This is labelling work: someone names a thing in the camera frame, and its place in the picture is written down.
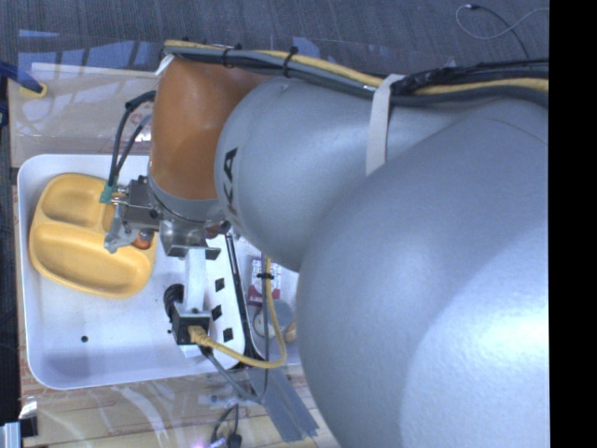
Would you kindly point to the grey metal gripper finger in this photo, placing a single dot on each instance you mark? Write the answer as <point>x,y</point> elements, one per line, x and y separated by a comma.
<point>116,242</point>

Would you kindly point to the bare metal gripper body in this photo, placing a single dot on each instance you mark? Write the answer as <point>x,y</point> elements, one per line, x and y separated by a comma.
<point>140,208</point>

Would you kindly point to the small orange round object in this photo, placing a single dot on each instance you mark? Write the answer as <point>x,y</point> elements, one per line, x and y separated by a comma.
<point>142,241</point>

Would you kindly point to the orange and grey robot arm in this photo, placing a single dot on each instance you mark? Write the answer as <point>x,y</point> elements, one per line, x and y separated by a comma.
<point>373,250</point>

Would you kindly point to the yellow divided plate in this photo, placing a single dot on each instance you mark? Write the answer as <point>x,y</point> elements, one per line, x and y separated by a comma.
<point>79,250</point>

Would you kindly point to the red and white packet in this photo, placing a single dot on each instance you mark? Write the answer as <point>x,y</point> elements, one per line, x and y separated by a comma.
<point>277,275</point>

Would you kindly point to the small grey can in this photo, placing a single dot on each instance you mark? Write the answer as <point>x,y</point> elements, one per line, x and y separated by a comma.
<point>285,313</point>

